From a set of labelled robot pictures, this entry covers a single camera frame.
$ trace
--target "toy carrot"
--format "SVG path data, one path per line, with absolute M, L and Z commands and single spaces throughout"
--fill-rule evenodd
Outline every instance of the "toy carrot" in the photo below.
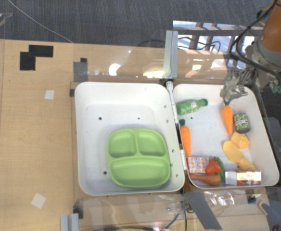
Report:
M 226 125 L 226 128 L 230 134 L 232 134 L 233 129 L 233 111 L 232 108 L 228 105 L 229 102 L 224 102 L 225 106 L 222 110 L 224 122 Z
M 181 119 L 179 121 L 181 128 L 181 138 L 182 138 L 182 145 L 183 149 L 187 156 L 191 156 L 191 134 L 189 128 L 185 125 L 185 120 Z

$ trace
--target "green plate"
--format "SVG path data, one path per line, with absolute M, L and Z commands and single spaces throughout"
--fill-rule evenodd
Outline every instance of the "green plate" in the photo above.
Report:
M 163 136 L 151 129 L 130 128 L 112 133 L 107 142 L 107 163 L 119 186 L 148 188 L 170 177 L 168 149 Z

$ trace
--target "toy bottle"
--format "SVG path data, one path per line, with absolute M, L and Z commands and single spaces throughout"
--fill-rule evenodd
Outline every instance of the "toy bottle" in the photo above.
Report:
M 192 113 L 197 111 L 202 106 L 207 106 L 208 100 L 207 99 L 201 99 L 201 100 L 189 100 L 184 103 L 178 103 L 176 104 L 177 113 L 179 116 L 182 116 L 184 114 Z

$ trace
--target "black square marker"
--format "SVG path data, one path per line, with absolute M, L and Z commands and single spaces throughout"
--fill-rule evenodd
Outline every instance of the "black square marker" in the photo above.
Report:
M 53 46 L 29 45 L 30 57 L 53 57 Z
M 20 70 L 36 70 L 35 57 L 29 56 L 28 52 L 21 52 L 20 54 Z

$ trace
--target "toy can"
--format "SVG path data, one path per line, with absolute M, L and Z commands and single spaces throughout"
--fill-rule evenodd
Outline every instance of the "toy can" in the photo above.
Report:
M 246 113 L 237 113 L 233 116 L 236 132 L 247 133 L 250 130 L 250 125 L 247 120 Z

